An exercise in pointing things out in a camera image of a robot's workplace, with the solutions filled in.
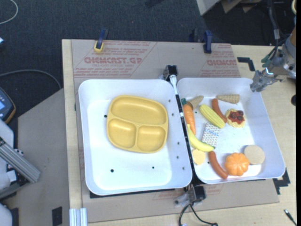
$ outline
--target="metal bracket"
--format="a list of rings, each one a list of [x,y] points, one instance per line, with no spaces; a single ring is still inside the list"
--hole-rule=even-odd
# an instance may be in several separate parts
[[[70,226],[88,226],[87,209],[69,209]]]
[[[191,203],[201,202],[206,198],[205,189],[203,186],[192,186],[183,195],[177,197],[174,201],[175,207],[185,207]]]
[[[0,137],[0,157],[29,182],[35,183],[38,181],[40,171],[16,152],[10,145],[8,145],[2,137]]]
[[[176,65],[166,65],[164,71],[163,71],[163,79],[165,81],[170,81],[169,76],[170,75],[178,75],[178,69]]]

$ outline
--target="blue clamp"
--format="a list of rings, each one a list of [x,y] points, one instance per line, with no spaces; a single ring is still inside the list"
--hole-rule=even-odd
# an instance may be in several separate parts
[[[203,39],[203,42],[205,42],[205,44],[203,45],[205,54],[211,54],[211,40],[212,40],[211,31],[206,30],[204,32],[204,39]]]
[[[108,36],[109,30],[106,28],[102,28],[98,41],[95,42],[94,51],[96,53],[100,53],[103,49],[103,40],[105,40]]]

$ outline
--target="electronic device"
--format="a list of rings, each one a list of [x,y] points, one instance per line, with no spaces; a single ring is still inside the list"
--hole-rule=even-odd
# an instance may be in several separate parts
[[[0,87],[0,119],[6,124],[16,112],[16,106],[5,91]]]

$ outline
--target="black clip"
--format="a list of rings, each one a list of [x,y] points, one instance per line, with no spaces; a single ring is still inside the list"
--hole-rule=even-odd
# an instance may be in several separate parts
[[[211,41],[212,41],[211,31],[206,30],[204,32],[204,38],[203,38],[203,42],[205,42],[205,44],[203,45],[205,54],[211,54]]]
[[[178,68],[176,65],[166,65],[165,70],[163,71],[163,79],[166,81],[170,81],[169,76],[174,74],[178,75]]]
[[[237,57],[240,63],[248,63],[250,71],[255,71],[253,61],[248,57]]]
[[[288,173],[287,173],[287,170],[285,169],[285,172],[282,176],[282,180],[278,180],[277,178],[273,178],[273,181],[274,181],[274,184],[275,184],[275,188],[276,188],[276,191],[277,191],[277,194],[280,195],[280,187],[282,186],[288,186],[291,181],[290,181],[290,178],[288,176]]]

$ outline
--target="toy hot dog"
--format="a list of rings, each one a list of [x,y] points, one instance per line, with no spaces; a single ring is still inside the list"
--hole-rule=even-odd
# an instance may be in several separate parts
[[[212,109],[222,118],[222,120],[226,123],[227,117],[221,112],[220,107],[218,105],[218,99],[214,98],[211,101]]]
[[[214,151],[208,153],[210,164],[213,170],[219,175],[222,179],[226,179],[228,177],[228,173],[220,166],[216,159],[216,154]]]

